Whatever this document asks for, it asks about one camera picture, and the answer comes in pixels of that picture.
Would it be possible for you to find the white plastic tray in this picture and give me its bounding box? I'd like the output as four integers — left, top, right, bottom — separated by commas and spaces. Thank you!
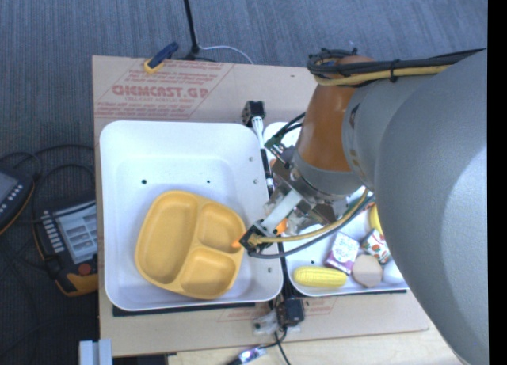
98, 120, 284, 313
262, 120, 411, 298

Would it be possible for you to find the yellow divided plate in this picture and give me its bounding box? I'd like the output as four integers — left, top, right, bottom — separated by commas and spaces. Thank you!
134, 189, 247, 301

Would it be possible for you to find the black block with thin wires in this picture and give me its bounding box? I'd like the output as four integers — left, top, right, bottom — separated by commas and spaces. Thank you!
276, 295, 306, 327
242, 100, 267, 125

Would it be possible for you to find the brown cardboard board red print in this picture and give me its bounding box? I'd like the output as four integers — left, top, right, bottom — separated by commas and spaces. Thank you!
91, 55, 431, 359

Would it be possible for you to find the orange carrot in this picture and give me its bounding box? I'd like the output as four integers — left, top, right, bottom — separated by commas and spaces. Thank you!
231, 217, 288, 249

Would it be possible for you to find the yellow banana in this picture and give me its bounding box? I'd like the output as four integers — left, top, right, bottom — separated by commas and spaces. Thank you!
368, 203, 385, 237

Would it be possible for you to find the yellow corn cob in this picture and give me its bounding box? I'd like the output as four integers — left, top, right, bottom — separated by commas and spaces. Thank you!
292, 265, 349, 289

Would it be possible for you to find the beige round bread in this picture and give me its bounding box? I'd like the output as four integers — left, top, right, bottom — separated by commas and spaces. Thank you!
351, 253, 384, 289

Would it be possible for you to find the black cylinder on white bracket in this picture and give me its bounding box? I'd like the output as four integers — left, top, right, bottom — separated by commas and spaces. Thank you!
238, 188, 304, 258

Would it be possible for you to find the purple and white carton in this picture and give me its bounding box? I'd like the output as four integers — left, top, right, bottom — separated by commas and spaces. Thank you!
323, 231, 361, 276

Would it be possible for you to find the red and white can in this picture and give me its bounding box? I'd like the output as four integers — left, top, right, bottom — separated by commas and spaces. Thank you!
359, 228, 393, 266

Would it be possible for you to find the black stand pole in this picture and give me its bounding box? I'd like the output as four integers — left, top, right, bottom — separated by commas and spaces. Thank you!
172, 0, 204, 61

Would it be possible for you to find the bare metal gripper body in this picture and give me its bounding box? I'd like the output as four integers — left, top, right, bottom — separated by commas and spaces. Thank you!
271, 157, 350, 226

